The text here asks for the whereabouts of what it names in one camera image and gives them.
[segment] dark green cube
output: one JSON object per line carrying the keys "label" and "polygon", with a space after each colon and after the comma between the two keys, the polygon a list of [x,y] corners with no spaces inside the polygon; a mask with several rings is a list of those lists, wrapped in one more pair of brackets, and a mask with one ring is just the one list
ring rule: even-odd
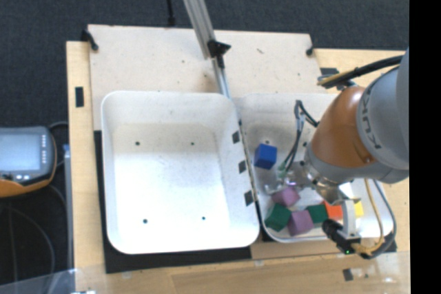
{"label": "dark green cube", "polygon": [[281,204],[275,203],[267,212],[265,226],[275,231],[281,231],[287,226],[290,215],[291,211],[289,209]]}
{"label": "dark green cube", "polygon": [[314,224],[323,223],[328,219],[328,213],[324,204],[314,204],[306,208]]}

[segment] blue cube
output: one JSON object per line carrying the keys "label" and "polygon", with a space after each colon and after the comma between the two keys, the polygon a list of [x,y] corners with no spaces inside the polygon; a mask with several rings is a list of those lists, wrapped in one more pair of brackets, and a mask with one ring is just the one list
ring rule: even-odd
{"label": "blue cube", "polygon": [[271,169],[276,164],[277,147],[261,143],[254,152],[254,166]]}

